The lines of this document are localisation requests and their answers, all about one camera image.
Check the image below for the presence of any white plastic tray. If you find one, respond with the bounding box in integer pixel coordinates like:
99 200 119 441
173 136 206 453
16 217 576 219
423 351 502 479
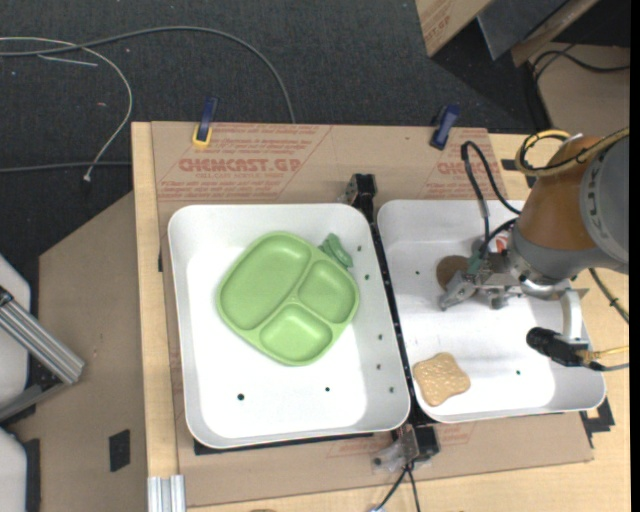
376 198 607 425
167 202 412 450

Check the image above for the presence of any black block with thin wires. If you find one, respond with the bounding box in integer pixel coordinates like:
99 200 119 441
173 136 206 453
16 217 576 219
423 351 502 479
343 172 378 207
372 424 442 472

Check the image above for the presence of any round brown biscuit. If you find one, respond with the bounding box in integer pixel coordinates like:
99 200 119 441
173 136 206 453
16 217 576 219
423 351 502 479
435 255 472 291

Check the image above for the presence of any brown cardboard board, red print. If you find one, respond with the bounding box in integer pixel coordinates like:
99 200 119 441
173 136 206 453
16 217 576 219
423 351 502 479
149 121 596 507

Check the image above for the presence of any thin black and white rod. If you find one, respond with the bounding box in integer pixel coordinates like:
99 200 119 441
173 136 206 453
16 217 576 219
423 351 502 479
364 199 418 427

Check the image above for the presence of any tan toy bread slice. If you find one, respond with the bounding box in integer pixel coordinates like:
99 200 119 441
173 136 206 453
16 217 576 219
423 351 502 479
412 352 472 408

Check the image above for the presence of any black cylinder on white bracket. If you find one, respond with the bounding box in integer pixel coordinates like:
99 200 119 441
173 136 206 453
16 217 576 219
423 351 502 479
525 286 592 369

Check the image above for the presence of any green divided plate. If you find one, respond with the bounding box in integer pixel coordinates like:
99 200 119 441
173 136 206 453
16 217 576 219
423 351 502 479
215 230 361 368

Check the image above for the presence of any green toy pea pod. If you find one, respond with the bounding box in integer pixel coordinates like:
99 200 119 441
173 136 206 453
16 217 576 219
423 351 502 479
318 232 356 269

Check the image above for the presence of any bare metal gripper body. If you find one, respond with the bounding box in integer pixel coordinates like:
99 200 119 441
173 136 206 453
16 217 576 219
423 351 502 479
466 251 562 300

